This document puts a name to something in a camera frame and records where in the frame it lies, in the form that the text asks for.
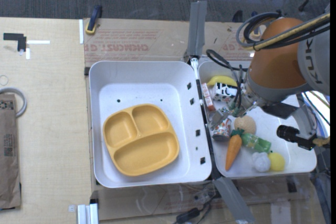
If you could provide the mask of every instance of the wooden table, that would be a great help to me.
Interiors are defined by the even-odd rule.
[[[19,55],[16,41],[0,39],[0,74],[7,76],[6,86],[23,91],[28,103],[26,112],[17,119],[22,204],[18,209],[1,211],[0,222],[74,224],[76,206],[89,203],[95,181],[79,20],[0,18],[0,28],[3,33],[24,34],[27,40],[50,40],[48,45],[30,45],[27,60],[25,54]],[[305,182],[307,198],[272,204],[252,202],[249,207],[256,220],[270,223],[275,217],[291,218],[292,223],[324,223],[316,190],[308,177]],[[104,223],[174,220],[174,215],[160,215]],[[211,210],[206,221],[235,223],[227,208]]]

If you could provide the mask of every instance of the gray metal ring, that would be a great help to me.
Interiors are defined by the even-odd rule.
[[[23,105],[22,108],[16,113],[16,117],[20,117],[26,110],[27,108],[27,99],[25,98],[24,94],[18,89],[14,87],[4,87],[0,89],[0,94],[5,93],[5,92],[11,92],[11,93],[16,93],[18,96],[20,96],[23,100]]]
[[[8,76],[6,76],[6,75],[0,75],[0,79],[1,79],[2,77],[3,77],[3,78],[6,78],[7,81],[6,81],[6,83],[1,83],[1,82],[0,82],[0,85],[2,85],[2,86],[6,86],[6,85],[8,84],[8,82],[9,82]]]

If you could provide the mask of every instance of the white plastic tray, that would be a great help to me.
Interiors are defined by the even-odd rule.
[[[232,66],[238,67],[239,64],[243,65],[243,68],[249,66],[249,62],[230,62]],[[225,75],[231,77],[231,71],[220,65],[206,61],[199,66],[199,75],[201,83],[208,82],[211,77],[215,75]],[[295,95],[290,96],[284,103],[298,106],[298,101]],[[214,106],[216,109],[223,107],[223,103],[215,101]],[[317,164],[317,158],[314,150],[308,151],[300,148],[296,143],[287,142],[277,136],[276,130],[279,125],[284,124],[298,128],[298,125],[293,117],[286,120],[269,115],[262,111],[261,108],[252,109],[247,113],[251,116],[257,125],[256,135],[268,140],[272,143],[271,150],[273,152],[280,153],[286,161],[285,169],[281,172],[265,172],[261,173],[253,168],[251,155],[253,151],[244,146],[241,147],[231,169],[225,170],[226,152],[228,142],[219,142],[212,139],[212,145],[214,149],[215,162],[219,172],[230,178],[243,178],[243,177],[258,177],[269,175],[281,175],[281,174],[295,174],[295,173],[308,173],[315,169]],[[229,116],[232,120],[232,129],[234,128],[235,118]]]
[[[101,185],[119,188],[189,183],[209,177],[212,165],[191,66],[179,61],[101,61],[90,68],[89,80],[93,166]],[[157,105],[164,111],[176,132],[180,152],[167,166],[130,177],[115,167],[103,139],[102,126],[112,113],[144,103]]]

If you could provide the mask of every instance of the soda can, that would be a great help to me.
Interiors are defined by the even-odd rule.
[[[215,127],[212,138],[217,141],[228,141],[231,134],[231,120],[226,118]]]

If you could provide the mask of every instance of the brown paper bag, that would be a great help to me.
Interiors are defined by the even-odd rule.
[[[14,94],[0,94],[0,209],[21,203]]]

